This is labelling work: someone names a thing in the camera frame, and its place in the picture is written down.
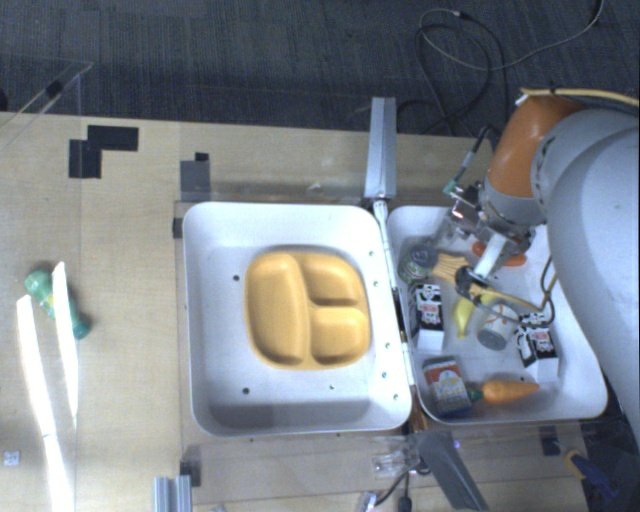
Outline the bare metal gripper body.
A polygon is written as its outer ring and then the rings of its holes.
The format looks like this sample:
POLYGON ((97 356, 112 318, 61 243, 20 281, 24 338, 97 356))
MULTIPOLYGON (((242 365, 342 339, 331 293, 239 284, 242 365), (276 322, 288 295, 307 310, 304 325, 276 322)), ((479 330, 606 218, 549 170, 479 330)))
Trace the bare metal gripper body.
POLYGON ((446 194, 454 199, 449 217, 461 235, 473 235, 480 249, 491 245, 501 256, 526 253, 534 240, 534 195, 507 193, 494 185, 447 185, 446 194))

